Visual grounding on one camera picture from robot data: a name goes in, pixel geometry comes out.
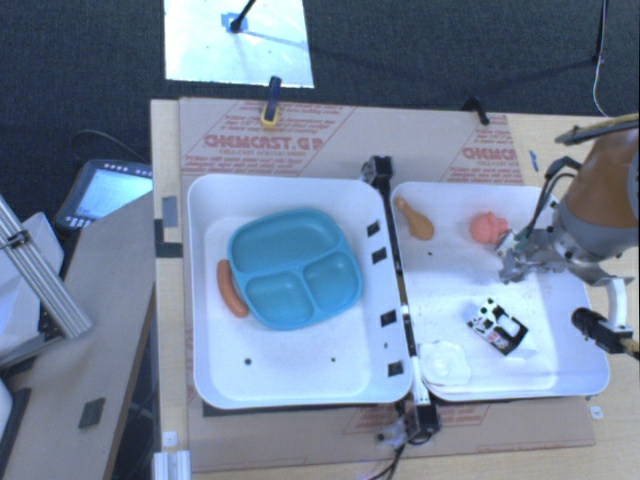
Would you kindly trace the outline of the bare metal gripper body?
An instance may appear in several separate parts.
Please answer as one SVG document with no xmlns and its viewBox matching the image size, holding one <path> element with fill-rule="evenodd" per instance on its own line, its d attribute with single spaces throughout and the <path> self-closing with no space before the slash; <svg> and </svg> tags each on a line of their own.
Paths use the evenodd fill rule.
<svg viewBox="0 0 640 480">
<path fill-rule="evenodd" d="M 522 264 L 541 262 L 546 265 L 546 272 L 554 273 L 576 270 L 586 265 L 585 250 L 560 226 L 525 229 L 516 238 L 514 252 Z"/>
</svg>

